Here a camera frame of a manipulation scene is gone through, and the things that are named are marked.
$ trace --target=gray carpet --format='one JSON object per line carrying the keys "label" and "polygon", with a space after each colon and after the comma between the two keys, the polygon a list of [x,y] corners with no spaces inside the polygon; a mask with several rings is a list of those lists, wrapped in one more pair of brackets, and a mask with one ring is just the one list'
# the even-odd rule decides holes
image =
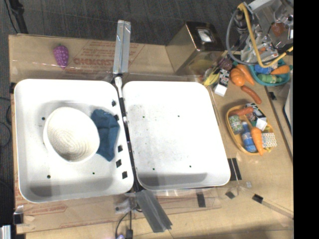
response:
{"label": "gray carpet", "polygon": [[[165,45],[186,20],[212,23],[225,45],[230,15],[238,4],[253,0],[19,0],[29,34],[115,40],[117,21],[132,24],[131,42]],[[3,0],[0,1],[0,96],[9,98],[9,34],[15,34]],[[14,16],[11,16],[17,28]],[[0,100],[0,121],[6,122],[6,100]],[[0,144],[9,137],[0,127]],[[13,212],[11,143],[0,149],[0,226],[10,224]]]}

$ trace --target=blue cloth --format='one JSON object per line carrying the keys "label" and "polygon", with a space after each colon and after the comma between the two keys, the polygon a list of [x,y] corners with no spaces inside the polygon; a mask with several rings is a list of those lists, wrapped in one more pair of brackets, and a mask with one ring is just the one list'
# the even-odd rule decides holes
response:
{"label": "blue cloth", "polygon": [[111,161],[115,156],[114,146],[120,126],[112,114],[102,109],[94,110],[91,119],[96,125],[100,136],[100,146],[97,154]]}

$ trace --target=white tray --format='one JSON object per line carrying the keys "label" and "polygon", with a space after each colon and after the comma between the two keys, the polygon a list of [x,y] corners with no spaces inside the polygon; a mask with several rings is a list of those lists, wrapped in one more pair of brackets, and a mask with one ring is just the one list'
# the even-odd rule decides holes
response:
{"label": "white tray", "polygon": [[[122,194],[131,189],[134,177],[113,85],[102,81],[27,79],[17,83],[14,99],[19,188],[24,198],[39,203]],[[119,117],[119,136],[111,162],[96,154],[84,163],[69,164],[47,151],[43,143],[45,118],[65,106],[89,116],[94,109],[102,108]]]}
{"label": "white tray", "polygon": [[123,96],[139,183],[148,190],[220,186],[230,169],[206,88],[128,82]]}

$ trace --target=yellow cable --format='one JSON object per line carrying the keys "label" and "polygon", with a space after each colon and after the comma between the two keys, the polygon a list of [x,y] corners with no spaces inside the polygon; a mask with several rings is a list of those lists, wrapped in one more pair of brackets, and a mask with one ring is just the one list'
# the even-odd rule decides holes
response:
{"label": "yellow cable", "polygon": [[[254,51],[256,53],[256,57],[257,57],[257,61],[258,61],[258,64],[263,67],[263,68],[266,68],[266,67],[269,67],[269,66],[272,66],[273,64],[275,64],[276,62],[278,62],[279,59],[283,58],[284,56],[286,56],[286,52],[284,52],[283,54],[281,54],[279,57],[277,57],[275,60],[273,60],[272,62],[264,65],[263,62],[261,61],[261,58],[260,58],[260,55],[259,55],[259,51],[258,51],[258,48],[257,48],[257,45],[256,45],[256,40],[255,40],[255,37],[254,37],[254,34],[253,34],[253,30],[251,28],[251,24],[250,24],[250,20],[249,20],[249,14],[248,14],[248,10],[247,8],[245,7],[245,5],[243,3],[241,3],[240,5],[237,6],[238,9],[240,9],[241,11],[244,11],[244,14],[245,14],[245,18],[246,18],[246,22],[247,22],[247,27],[248,27],[248,31],[249,31],[249,35],[250,35],[250,39],[251,39],[251,42],[253,43],[253,47],[254,47]],[[294,47],[292,46],[291,48],[289,48],[287,51],[290,52],[294,49]]]}

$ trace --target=black pole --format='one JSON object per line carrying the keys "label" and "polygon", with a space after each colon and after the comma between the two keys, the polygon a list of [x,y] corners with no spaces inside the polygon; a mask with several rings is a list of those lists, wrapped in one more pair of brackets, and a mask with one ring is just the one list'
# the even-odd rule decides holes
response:
{"label": "black pole", "polygon": [[25,25],[25,21],[23,18],[24,8],[23,5],[20,4],[19,0],[9,0],[11,11],[15,16],[16,22],[18,23],[18,27],[21,33],[28,34],[28,30]]}

